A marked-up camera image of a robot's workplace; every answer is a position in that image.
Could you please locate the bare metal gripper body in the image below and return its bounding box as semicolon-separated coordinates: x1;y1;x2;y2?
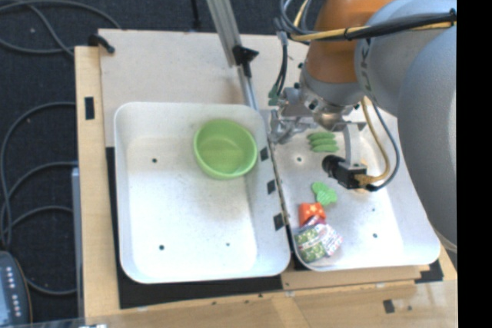
277;86;349;132

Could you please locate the green pea pod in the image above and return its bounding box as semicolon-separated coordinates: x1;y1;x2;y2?
306;131;341;154

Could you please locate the thin black and white rod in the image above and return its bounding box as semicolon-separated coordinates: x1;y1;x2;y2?
264;134;292;232

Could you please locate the green bowl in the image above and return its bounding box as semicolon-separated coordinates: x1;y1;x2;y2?
192;118;259;181

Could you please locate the green broccoli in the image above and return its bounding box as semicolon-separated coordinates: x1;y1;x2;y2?
311;181;339;207

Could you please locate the green and white patterned carton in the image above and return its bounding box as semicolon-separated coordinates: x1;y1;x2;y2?
293;221;344;264

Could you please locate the white plastic tray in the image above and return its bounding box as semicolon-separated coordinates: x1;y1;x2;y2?
113;101;292;285
264;103;441;273

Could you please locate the pale wood board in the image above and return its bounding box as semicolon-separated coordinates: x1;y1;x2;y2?
97;28;444;291

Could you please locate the black cylinder on white bracket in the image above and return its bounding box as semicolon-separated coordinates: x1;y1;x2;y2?
321;121;368;191

